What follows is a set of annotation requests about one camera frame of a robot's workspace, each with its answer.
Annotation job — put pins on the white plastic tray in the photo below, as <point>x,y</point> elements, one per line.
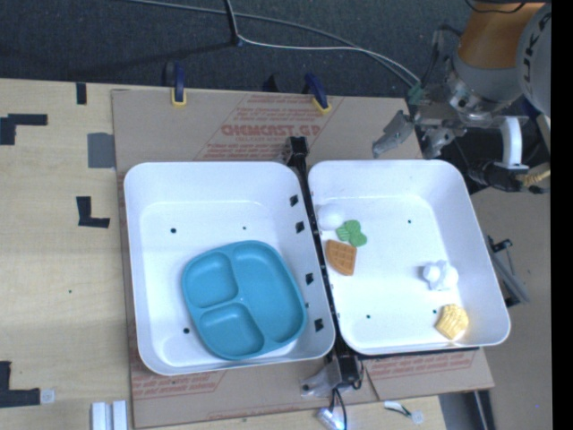
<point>206,191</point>
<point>394,195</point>

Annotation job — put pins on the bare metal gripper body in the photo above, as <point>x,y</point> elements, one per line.
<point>452,108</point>

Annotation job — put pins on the white crumpled lump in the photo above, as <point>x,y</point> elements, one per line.
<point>439,276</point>

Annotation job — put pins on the orange carrot with green top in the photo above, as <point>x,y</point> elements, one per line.
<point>342,258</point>

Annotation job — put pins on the black cylinder on white bracket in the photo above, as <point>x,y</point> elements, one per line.
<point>511,141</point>

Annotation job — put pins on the blue divided plate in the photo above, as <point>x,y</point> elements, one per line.
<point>244,298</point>

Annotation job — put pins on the yellow toy fries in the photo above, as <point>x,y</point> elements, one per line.
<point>452,321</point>

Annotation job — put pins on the white ball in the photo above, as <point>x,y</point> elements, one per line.
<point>330,217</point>

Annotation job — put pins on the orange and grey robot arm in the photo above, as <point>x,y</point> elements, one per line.
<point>492,29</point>

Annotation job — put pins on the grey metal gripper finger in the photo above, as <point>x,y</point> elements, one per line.
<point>438,141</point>
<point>394,132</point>

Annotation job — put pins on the brown cardboard board red print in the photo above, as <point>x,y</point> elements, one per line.
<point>188,128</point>

